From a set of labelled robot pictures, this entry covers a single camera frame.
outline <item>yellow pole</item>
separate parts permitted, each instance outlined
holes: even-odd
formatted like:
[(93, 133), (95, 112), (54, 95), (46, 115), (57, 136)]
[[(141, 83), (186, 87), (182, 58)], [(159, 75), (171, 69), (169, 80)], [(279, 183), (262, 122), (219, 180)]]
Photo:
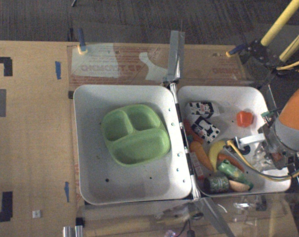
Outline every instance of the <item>yellow pole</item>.
[(286, 62), (299, 49), (299, 35), (294, 41), (280, 54), (279, 59)]
[(284, 25), (289, 21), (289, 19), (293, 16), (293, 14), (299, 8), (299, 0), (292, 0), (287, 8), (282, 12), (277, 21), (273, 24), (270, 30), (266, 33), (266, 35), (262, 38), (261, 44), (263, 46), (268, 46), (273, 39), (277, 36), (277, 34), (281, 31)]

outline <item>green bottle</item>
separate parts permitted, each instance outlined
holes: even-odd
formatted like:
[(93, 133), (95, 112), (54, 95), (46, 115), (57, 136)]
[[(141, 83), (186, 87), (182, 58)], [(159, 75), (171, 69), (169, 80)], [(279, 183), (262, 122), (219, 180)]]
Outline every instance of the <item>green bottle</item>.
[(239, 168), (230, 164), (228, 160), (222, 161), (218, 167), (218, 170), (230, 177), (233, 181), (248, 185), (250, 187), (249, 190), (254, 187), (254, 185), (246, 179), (244, 173)]

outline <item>carrot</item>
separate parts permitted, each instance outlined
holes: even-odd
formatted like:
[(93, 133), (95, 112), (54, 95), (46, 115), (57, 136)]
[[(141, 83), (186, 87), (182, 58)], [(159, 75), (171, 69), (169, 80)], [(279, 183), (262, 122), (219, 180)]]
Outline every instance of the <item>carrot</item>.
[(228, 155), (225, 155), (225, 154), (218, 154), (218, 160), (220, 162), (224, 161), (224, 160), (228, 160), (232, 165), (234, 165), (235, 167), (239, 168), (240, 171), (244, 172), (244, 168), (243, 166), (237, 161), (235, 160), (232, 156), (228, 156)]
[(195, 152), (199, 162), (201, 162), (203, 166), (205, 166), (210, 171), (214, 171), (207, 154), (204, 152), (204, 149), (199, 142), (192, 141), (189, 148), (191, 152)]
[(187, 136), (191, 135), (194, 141), (203, 144), (203, 139), (192, 130), (189, 120), (184, 119), (184, 126), (185, 126), (185, 131)]

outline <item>green plate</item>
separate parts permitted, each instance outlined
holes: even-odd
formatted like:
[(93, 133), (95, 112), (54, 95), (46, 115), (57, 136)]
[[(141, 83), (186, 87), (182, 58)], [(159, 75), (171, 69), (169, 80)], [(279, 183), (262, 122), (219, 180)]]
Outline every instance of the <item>green plate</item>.
[(129, 105), (107, 113), (102, 134), (112, 158), (123, 166), (159, 159), (170, 150), (170, 139), (157, 113), (147, 105)]

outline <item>robotic claw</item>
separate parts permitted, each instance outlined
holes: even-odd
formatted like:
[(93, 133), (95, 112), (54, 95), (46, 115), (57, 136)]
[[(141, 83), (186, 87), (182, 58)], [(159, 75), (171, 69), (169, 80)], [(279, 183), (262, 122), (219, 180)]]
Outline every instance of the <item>robotic claw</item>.
[(278, 117), (268, 113), (263, 118), (265, 125), (258, 130), (258, 135), (235, 138), (235, 151), (245, 152), (247, 145), (259, 142), (256, 154), (264, 155), (275, 168), (283, 169), (299, 163), (299, 89)]

